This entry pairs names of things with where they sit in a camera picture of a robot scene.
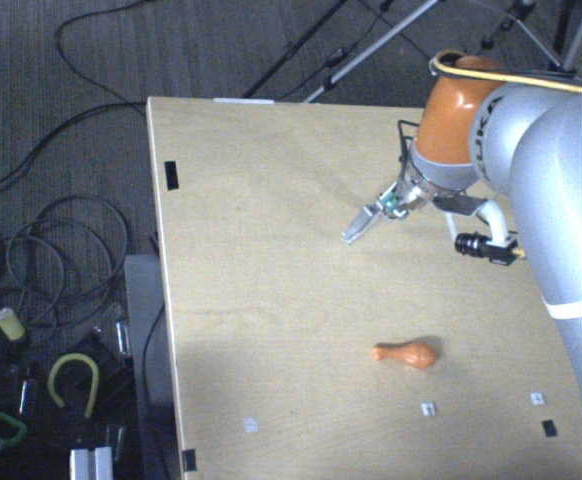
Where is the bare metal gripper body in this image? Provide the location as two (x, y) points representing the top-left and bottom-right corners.
(379, 166), (438, 220)

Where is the pale wood board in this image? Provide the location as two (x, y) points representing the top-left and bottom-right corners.
(145, 96), (582, 480)

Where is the orange toy chicken drumstick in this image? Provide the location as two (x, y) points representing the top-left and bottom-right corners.
(370, 340), (438, 370)

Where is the yellow curved tube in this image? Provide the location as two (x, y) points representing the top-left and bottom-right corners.
(47, 352), (101, 420)

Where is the pale yellow cylinder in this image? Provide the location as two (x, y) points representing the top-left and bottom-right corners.
(0, 306), (27, 342)

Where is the black cylinder on white bracket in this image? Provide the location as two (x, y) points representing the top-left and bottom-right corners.
(453, 199), (521, 268)

